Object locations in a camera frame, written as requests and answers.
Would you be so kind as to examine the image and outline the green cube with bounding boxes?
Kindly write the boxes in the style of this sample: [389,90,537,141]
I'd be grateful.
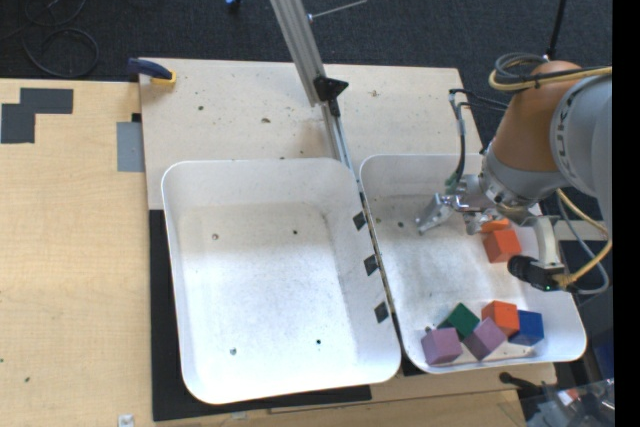
[436,302,482,342]

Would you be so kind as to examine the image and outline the black cylinder on white bracket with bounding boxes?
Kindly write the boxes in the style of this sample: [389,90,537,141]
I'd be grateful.
[506,213,567,293]

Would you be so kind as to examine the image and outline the pale flat board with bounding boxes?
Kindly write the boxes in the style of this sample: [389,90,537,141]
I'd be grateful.
[137,58,557,412]

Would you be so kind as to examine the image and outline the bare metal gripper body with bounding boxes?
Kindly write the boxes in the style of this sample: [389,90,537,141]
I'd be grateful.
[446,173,540,225]

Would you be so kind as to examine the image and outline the blue cube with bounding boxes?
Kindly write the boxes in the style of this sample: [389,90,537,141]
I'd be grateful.
[508,309,546,348]

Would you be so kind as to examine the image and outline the white plastic tray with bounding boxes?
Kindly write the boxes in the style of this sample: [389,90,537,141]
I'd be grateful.
[358,153,589,375]
[160,157,403,406]

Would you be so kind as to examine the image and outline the purple cube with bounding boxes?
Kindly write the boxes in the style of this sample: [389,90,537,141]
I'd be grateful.
[420,326,465,367]
[462,317,508,362]

